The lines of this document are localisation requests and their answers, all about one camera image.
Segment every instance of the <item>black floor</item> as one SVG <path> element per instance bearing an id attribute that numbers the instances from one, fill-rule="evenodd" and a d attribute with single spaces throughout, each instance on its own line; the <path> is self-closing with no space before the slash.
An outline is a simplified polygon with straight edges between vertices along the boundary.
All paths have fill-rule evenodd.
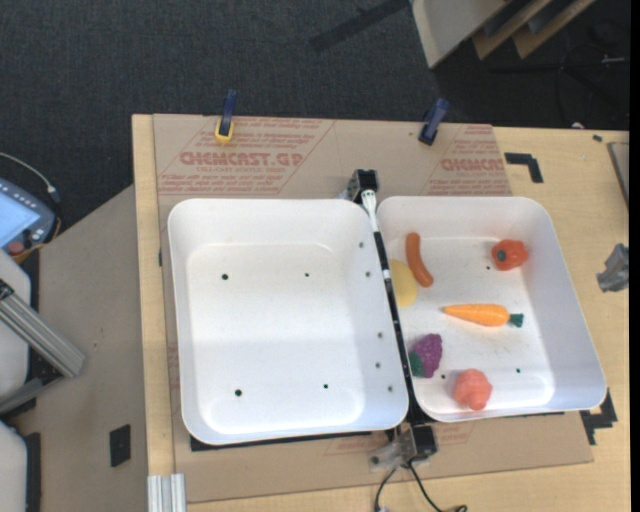
<path id="1" fill-rule="evenodd" d="M 0 152 L 57 186 L 68 227 L 132 183 L 132 114 L 219 113 L 230 88 L 238 115 L 420 120 L 444 97 L 451 122 L 629 129 L 630 66 L 598 63 L 630 57 L 631 0 L 527 59 L 466 41 L 433 70 L 409 3 L 0 0 Z M 543 69 L 495 72 L 523 65 Z M 7 159 L 0 178 L 46 199 Z"/>

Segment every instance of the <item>blue clamp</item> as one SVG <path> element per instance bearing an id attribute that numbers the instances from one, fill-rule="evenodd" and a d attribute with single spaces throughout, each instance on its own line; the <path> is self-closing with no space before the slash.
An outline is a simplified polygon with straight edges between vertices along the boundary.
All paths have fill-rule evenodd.
<path id="1" fill-rule="evenodd" d="M 218 119 L 215 129 L 215 137 L 219 144 L 226 144 L 231 140 L 233 136 L 233 108 L 236 105 L 236 97 L 238 91 L 229 89 L 227 97 L 224 99 L 224 105 L 222 106 L 222 116 Z"/>
<path id="2" fill-rule="evenodd" d="M 436 101 L 436 104 L 429 111 L 429 114 L 422 119 L 426 122 L 420 131 L 420 135 L 418 135 L 420 142 L 424 142 L 429 146 L 433 144 L 433 141 L 436 139 L 436 134 L 438 133 L 438 125 L 448 110 L 449 102 L 444 98 L 438 98 L 438 101 Z"/>

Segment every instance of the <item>toy tomato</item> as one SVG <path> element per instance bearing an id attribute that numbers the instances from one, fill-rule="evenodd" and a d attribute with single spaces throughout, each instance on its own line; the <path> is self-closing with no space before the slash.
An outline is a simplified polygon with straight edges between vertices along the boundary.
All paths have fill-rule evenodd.
<path id="1" fill-rule="evenodd" d="M 491 249 L 498 270 L 519 267 L 529 258 L 526 247 L 520 240 L 501 240 Z"/>

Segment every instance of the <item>wooden table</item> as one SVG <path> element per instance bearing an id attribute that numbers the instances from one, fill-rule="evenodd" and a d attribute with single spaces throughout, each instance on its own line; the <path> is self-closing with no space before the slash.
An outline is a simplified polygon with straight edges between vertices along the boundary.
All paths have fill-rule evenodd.
<path id="1" fill-rule="evenodd" d="M 147 462 L 150 475 L 166 476 L 175 472 L 175 460 L 158 266 L 153 116 L 134 115 L 132 130 Z M 442 508 L 465 503 L 473 512 L 630 510 L 629 292 L 602 292 L 595 276 L 616 244 L 629 243 L 628 209 L 607 150 L 609 142 L 628 142 L 629 133 L 496 127 L 495 135 L 502 152 L 532 154 L 542 169 L 544 183 L 536 184 L 526 166 L 508 165 L 512 192 L 538 201 L 553 219 L 618 421 L 597 432 L 593 463 L 431 480 L 427 490 Z M 359 512 L 372 510 L 375 492 L 376 487 L 363 486 L 200 503 L 189 510 Z M 383 502 L 394 512 L 428 508 L 415 483 L 390 484 Z"/>

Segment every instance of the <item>cardboard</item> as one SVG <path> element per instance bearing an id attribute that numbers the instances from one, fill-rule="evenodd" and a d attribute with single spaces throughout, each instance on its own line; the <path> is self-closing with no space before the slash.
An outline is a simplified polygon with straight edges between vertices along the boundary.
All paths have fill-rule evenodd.
<path id="1" fill-rule="evenodd" d="M 385 432 L 192 449 L 180 410 L 167 216 L 190 197 L 339 197 L 356 169 L 377 171 L 379 201 L 397 195 L 510 195 L 493 128 L 442 123 L 428 146 L 417 139 L 421 123 L 241 117 L 235 118 L 232 141 L 220 146 L 213 136 L 216 120 L 153 116 L 174 450 L 176 471 L 188 482 L 187 500 L 379 483 L 383 474 L 370 469 L 369 459 L 388 443 Z M 592 460 L 577 412 L 433 428 L 439 451 L 418 467 L 425 478 Z"/>

